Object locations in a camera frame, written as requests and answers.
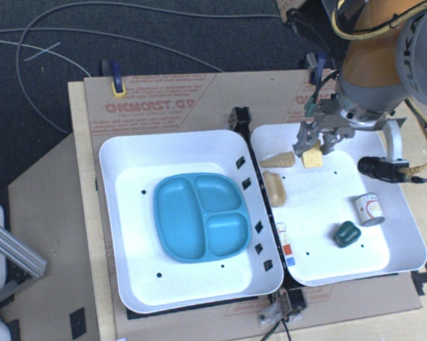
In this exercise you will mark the white can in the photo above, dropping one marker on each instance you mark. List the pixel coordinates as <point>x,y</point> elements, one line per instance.
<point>370,210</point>

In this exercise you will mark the dark green rounded block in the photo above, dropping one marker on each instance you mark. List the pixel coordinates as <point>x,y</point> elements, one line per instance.
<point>346,234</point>

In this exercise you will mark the white plastic tray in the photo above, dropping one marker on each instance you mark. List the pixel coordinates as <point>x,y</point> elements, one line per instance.
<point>319,209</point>
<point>136,216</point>

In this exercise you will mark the black cylinder on white bracket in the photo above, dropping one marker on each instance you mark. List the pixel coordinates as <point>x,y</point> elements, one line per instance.
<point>381,169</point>

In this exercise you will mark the beige bread roll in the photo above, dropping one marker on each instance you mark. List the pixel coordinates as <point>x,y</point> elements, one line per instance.
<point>276,190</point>

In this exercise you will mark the beige bread slice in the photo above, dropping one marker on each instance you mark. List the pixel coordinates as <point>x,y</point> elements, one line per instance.
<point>279,161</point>

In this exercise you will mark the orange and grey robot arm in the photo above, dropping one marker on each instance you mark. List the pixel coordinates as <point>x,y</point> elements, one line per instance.
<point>374,61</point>

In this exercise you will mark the yellow cheese wedge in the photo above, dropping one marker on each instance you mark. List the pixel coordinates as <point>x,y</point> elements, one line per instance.
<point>312,159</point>

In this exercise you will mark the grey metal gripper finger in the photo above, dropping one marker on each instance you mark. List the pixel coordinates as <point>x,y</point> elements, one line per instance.
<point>329,143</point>
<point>304,138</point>

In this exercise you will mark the brown cardboard board red print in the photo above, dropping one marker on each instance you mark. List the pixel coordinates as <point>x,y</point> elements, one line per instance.
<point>178,99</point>

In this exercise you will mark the blue divided plate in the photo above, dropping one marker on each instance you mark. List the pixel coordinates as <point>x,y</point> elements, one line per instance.
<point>188,219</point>

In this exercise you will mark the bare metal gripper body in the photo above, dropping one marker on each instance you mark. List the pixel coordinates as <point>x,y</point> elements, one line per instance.
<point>332,118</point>

